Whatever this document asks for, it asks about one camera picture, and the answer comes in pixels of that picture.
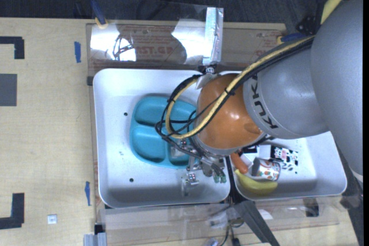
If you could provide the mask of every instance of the tin can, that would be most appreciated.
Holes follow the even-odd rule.
[[[278,162],[255,158],[251,175],[261,179],[277,181],[281,173],[281,165]]]

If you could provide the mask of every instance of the wooden table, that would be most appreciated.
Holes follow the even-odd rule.
[[[14,59],[13,46],[0,44],[0,73],[17,74],[16,107],[0,107],[0,217],[10,216],[13,193],[25,195],[24,223],[21,228],[0,230],[3,246],[82,245],[84,234],[93,232],[87,23],[91,20],[0,19],[0,36],[25,40],[25,59]],[[80,63],[74,54],[75,41],[82,48]],[[91,206],[85,194],[87,181]],[[51,214],[57,215],[56,224],[48,224]],[[357,245],[347,212],[339,212],[337,218],[338,225],[274,234],[282,245]],[[258,243],[253,234],[240,240],[243,245]]]

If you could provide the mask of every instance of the orange object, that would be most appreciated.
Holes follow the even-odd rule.
[[[197,101],[197,113],[222,94],[224,89],[236,77],[226,74],[206,84]],[[208,108],[198,119],[199,122],[209,113]],[[198,139],[215,149],[243,147],[255,141],[262,131],[248,115],[243,102],[243,87],[239,87],[219,109],[210,123],[197,135]]]
[[[230,158],[231,158],[233,165],[236,166],[236,168],[240,171],[240,173],[245,175],[248,172],[247,165],[241,160],[238,153],[232,153],[230,155]]]

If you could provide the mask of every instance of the blue divided tray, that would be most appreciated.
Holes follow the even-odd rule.
[[[142,161],[168,168],[185,168],[189,163],[189,156],[172,157],[170,144],[155,131],[155,124],[160,121],[168,104],[167,100],[166,97],[149,96],[136,104],[130,127],[130,146],[135,156]],[[178,100],[173,107],[171,119],[187,120],[195,109],[195,106]],[[179,123],[173,124],[174,129],[182,126]]]

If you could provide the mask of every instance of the black square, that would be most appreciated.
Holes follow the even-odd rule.
[[[17,74],[0,74],[0,106],[17,105]]]

